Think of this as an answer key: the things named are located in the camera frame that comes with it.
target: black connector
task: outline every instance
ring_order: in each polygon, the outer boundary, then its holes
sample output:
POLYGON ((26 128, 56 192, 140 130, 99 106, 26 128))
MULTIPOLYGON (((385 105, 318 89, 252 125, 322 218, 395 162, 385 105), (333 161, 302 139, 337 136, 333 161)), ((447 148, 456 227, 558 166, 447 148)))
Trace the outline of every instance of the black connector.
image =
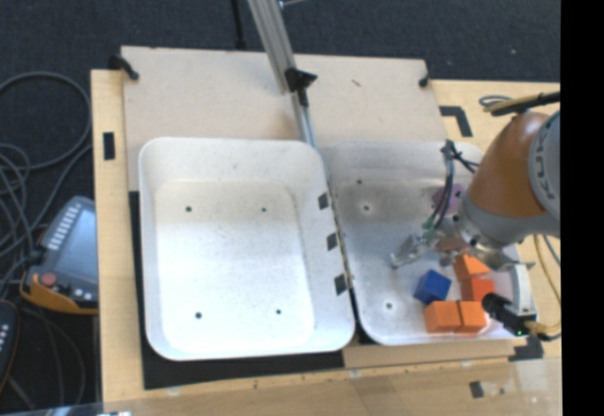
POLYGON ((508 306, 511 305, 505 297, 496 293, 488 293, 482 299, 482 308, 495 320, 501 322, 505 329, 510 331, 514 336, 527 336, 530 331, 527 328, 527 322, 534 322, 537 316, 531 315, 516 315, 508 306))

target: remote control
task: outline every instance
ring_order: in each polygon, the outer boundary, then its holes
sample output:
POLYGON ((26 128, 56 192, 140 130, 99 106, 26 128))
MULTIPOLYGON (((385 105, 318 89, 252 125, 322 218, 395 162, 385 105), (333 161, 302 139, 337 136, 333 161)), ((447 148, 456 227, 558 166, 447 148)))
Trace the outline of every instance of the remote control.
POLYGON ((0 392, 7 383, 19 339, 19 310, 0 300, 0 392))

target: empty white tray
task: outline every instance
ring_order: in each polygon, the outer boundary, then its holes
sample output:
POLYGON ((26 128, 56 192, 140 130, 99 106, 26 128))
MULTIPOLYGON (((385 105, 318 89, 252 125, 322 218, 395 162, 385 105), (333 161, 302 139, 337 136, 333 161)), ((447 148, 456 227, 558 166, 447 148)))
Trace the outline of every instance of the empty white tray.
POLYGON ((165 358, 338 350, 355 323, 320 155, 157 138, 140 154, 146 334, 165 358))

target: wooden table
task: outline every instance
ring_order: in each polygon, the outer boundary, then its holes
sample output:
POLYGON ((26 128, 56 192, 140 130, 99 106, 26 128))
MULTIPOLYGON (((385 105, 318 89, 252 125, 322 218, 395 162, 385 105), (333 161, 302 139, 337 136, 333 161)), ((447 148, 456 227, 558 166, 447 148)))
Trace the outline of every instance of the wooden table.
MULTIPOLYGON (((444 118, 447 134, 453 141, 467 141, 485 150, 490 140, 507 123, 506 118, 493 118, 481 112, 478 98, 485 94, 502 93, 512 97, 552 92, 555 84, 514 82, 430 81, 439 106, 462 107, 474 131, 474 137, 465 138, 454 118, 444 118)), ((544 108, 553 112, 557 107, 544 108)), ((516 346, 524 340, 482 341, 481 344, 456 345, 455 353, 446 344, 439 347, 414 346, 384 348, 360 347, 351 344, 344 349, 345 369, 312 374, 267 376, 232 379, 178 388, 146 391, 143 387, 143 369, 139 335, 139 317, 136 302, 130 216, 127 200, 126 143, 123 74, 117 71, 92 71, 92 115, 94 142, 94 182, 97 209, 99 285, 100 285, 100 340, 103 401, 111 410, 134 410, 143 414, 208 413, 235 414, 390 414, 406 407, 405 414, 429 408, 451 410, 443 398, 434 399, 429 388, 437 386, 445 394, 456 397, 460 414, 477 414, 484 410, 487 397, 473 397, 467 391, 469 382, 497 380, 505 391, 505 381, 513 380, 512 394, 504 408, 523 404, 526 397, 541 401, 536 409, 557 414, 562 393, 562 345, 559 341, 547 344, 545 359, 510 363, 516 346), (104 134, 113 133, 115 158, 107 161, 102 149, 104 134), (530 375, 545 374, 543 384, 525 391, 521 381, 530 375), (455 385, 450 377, 454 374, 455 385), (413 388, 414 401, 410 403, 409 390, 413 388), (422 397, 430 404, 422 405, 422 397)), ((559 308, 554 292, 545 278, 534 247, 529 243, 519 246, 521 258, 535 262, 529 272, 540 319, 554 323, 559 308)), ((560 289, 560 271, 547 263, 560 289)))

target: toy block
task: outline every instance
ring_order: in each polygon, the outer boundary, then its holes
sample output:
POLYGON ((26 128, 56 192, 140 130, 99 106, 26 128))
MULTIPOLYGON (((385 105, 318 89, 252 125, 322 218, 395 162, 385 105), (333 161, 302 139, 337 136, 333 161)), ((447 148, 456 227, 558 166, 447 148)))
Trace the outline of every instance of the toy block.
POLYGON ((487 325, 487 317, 482 304, 477 301, 461 300, 458 302, 461 327, 457 332, 466 334, 476 334, 487 325))
POLYGON ((453 270, 455 276, 461 282, 470 277, 477 275, 485 275, 491 272, 491 269, 475 257, 469 255, 460 255, 453 262, 453 270))
POLYGON ((445 300, 451 279, 434 270, 428 270, 417 283, 413 297, 428 305, 435 300, 445 300))
POLYGON ((461 299, 482 302, 487 293, 495 291, 495 283, 490 278, 472 277, 461 282, 461 299))
POLYGON ((426 330, 430 333, 452 332, 461 328, 458 303, 453 300, 435 300, 424 309, 426 330))

